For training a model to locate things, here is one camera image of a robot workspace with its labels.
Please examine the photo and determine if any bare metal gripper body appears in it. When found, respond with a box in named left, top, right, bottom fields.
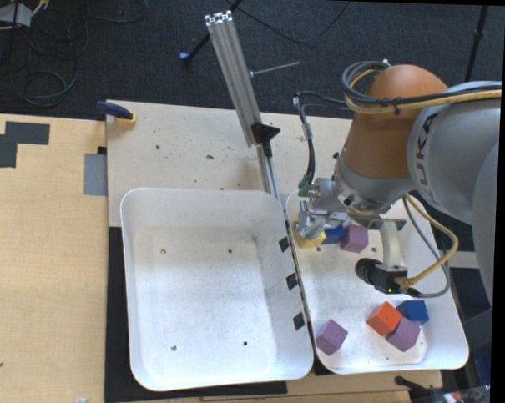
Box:
left=297, top=176, right=395, bottom=236

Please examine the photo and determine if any yellow cube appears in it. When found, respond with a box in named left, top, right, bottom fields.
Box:
left=293, top=226, right=328, bottom=251

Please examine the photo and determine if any blue cube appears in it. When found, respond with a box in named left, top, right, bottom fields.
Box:
left=320, top=223, right=346, bottom=246
left=394, top=298, right=432, bottom=327

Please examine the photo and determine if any thin black and white rod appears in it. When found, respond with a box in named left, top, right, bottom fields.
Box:
left=252, top=149, right=322, bottom=340

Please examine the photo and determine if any purple cube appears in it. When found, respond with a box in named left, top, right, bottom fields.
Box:
left=314, top=318, right=350, bottom=358
left=339, top=223, right=371, bottom=255
left=384, top=315, right=423, bottom=354

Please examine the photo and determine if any white plastic tray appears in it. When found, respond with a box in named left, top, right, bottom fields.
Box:
left=112, top=184, right=322, bottom=400
left=278, top=188, right=477, bottom=381

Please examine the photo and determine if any orange cube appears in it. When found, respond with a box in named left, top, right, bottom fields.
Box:
left=365, top=300, right=404, bottom=338

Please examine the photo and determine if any pale wood board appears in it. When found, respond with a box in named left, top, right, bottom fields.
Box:
left=92, top=99, right=466, bottom=403

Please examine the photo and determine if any black cylinder on white bracket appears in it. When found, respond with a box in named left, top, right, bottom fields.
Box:
left=353, top=215, right=412, bottom=297

